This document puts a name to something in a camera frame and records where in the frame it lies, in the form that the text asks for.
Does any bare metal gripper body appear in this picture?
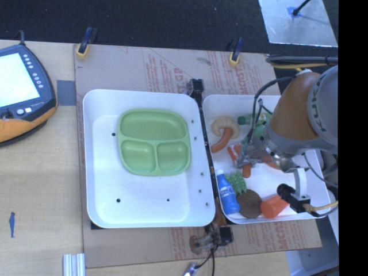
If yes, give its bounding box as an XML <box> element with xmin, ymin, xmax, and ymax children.
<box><xmin>243</xmin><ymin>141</ymin><xmax>294</xmax><ymax>173</ymax></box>

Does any green plastic bottle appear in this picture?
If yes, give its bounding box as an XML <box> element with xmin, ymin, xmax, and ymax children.
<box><xmin>251</xmin><ymin>124</ymin><xmax>267</xmax><ymax>139</ymax></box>

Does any white plastic tray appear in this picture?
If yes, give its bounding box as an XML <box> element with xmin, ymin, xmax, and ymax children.
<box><xmin>82</xmin><ymin>89</ymin><xmax>217</xmax><ymax>229</ymax></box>
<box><xmin>202</xmin><ymin>94</ymin><xmax>336</xmax><ymax>225</ymax></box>

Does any green leafy vegetable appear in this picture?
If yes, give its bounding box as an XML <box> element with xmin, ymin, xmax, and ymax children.
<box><xmin>224</xmin><ymin>170</ymin><xmax>247</xmax><ymax>196</ymax></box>

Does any orange sausage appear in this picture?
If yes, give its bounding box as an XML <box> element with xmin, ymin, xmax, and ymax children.
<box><xmin>210</xmin><ymin>127</ymin><xmax>233</xmax><ymax>154</ymax></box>

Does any thin black and white rod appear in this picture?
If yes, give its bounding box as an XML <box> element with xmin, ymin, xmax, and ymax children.
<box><xmin>197</xmin><ymin>95</ymin><xmax>221</xmax><ymax>221</ymax></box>

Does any blue bottle, white cap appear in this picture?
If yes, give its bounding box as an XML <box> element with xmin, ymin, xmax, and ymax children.
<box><xmin>215</xmin><ymin>169</ymin><xmax>241</xmax><ymax>215</ymax></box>

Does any brown biscuit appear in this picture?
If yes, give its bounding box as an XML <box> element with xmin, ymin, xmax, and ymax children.
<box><xmin>236</xmin><ymin>189</ymin><xmax>263</xmax><ymax>219</ymax></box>

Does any cream croissant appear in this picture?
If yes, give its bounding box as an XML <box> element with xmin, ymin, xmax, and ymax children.
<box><xmin>210</xmin><ymin>115</ymin><xmax>240</xmax><ymax>140</ymax></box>

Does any orange cone-shaped cup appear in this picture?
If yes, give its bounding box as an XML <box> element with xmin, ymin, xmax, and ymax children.
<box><xmin>260</xmin><ymin>194</ymin><xmax>290</xmax><ymax>219</ymax></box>

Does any green divided plate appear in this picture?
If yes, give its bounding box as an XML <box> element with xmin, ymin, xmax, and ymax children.
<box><xmin>117</xmin><ymin>109</ymin><xmax>191</xmax><ymax>177</ymax></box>

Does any brown cardboard board, red print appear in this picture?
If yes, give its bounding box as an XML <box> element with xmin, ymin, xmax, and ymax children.
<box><xmin>74</xmin><ymin>43</ymin><xmax>323</xmax><ymax>269</ymax></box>

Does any black cylinder on white bracket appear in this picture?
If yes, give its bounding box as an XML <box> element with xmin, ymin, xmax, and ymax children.
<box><xmin>276</xmin><ymin>167</ymin><xmax>312</xmax><ymax>214</ymax></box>

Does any black block with thin wires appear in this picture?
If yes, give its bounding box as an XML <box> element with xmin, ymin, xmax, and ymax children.
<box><xmin>217</xmin><ymin>225</ymin><xmax>234</xmax><ymax>246</ymax></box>
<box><xmin>186</xmin><ymin>78</ymin><xmax>205</xmax><ymax>98</ymax></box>

